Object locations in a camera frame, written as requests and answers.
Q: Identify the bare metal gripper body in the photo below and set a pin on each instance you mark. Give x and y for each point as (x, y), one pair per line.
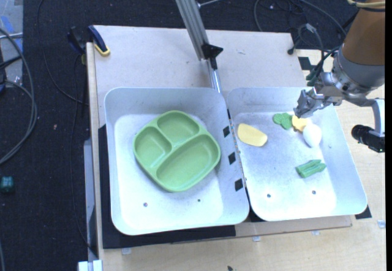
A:
(333, 89)

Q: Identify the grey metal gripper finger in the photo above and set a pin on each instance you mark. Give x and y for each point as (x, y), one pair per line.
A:
(300, 102)
(310, 108)

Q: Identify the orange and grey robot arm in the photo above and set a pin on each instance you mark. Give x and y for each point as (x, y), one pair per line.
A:
(364, 36)

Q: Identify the yellow lumpy toy food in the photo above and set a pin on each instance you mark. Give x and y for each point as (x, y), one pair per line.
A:
(299, 124)

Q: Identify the white egg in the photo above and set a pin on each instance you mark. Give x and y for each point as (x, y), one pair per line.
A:
(313, 136)

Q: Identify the yellow flat oval toy food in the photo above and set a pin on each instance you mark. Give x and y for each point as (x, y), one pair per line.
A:
(251, 135)

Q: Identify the green bean bundle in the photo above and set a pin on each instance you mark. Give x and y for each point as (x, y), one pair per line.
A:
(310, 168)

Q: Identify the white plastic tray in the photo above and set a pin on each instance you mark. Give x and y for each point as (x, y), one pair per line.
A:
(281, 190)
(171, 211)

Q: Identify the thin black and white rod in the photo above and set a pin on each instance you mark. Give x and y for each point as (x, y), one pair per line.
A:
(216, 79)

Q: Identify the green divided plate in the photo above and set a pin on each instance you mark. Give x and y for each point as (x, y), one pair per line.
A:
(183, 168)

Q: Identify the pale flat board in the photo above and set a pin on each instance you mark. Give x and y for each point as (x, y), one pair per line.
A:
(153, 55)

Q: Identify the black cylinder on white bracket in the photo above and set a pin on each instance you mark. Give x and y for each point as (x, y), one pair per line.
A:
(369, 138)

